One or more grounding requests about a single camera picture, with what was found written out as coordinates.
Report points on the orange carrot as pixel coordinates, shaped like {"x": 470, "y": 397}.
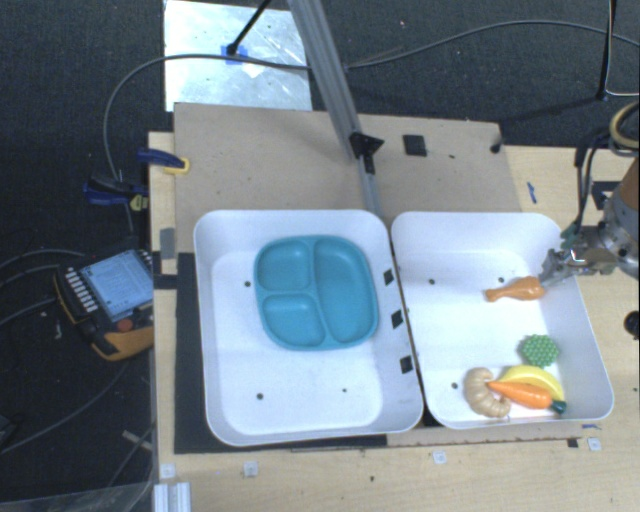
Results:
{"x": 522, "y": 393}

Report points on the orange chicken drumstick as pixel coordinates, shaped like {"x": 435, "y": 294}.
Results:
{"x": 520, "y": 290}

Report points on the white plastic tray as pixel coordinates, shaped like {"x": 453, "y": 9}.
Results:
{"x": 300, "y": 390}
{"x": 460, "y": 330}

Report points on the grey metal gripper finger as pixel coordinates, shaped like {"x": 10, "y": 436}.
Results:
{"x": 552, "y": 262}
{"x": 564, "y": 273}

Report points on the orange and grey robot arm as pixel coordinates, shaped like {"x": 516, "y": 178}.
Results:
{"x": 631, "y": 192}

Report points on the brown cardboard board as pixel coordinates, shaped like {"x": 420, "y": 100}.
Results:
{"x": 280, "y": 160}

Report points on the green grapes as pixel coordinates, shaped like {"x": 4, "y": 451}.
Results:
{"x": 539, "y": 350}

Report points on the beige croissant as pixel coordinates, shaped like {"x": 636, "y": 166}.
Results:
{"x": 479, "y": 395}

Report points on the yellow banana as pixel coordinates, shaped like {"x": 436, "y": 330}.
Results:
{"x": 537, "y": 375}

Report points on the blue divided plate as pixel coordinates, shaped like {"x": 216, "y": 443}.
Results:
{"x": 340, "y": 290}

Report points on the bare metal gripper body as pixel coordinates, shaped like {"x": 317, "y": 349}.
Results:
{"x": 612, "y": 252}

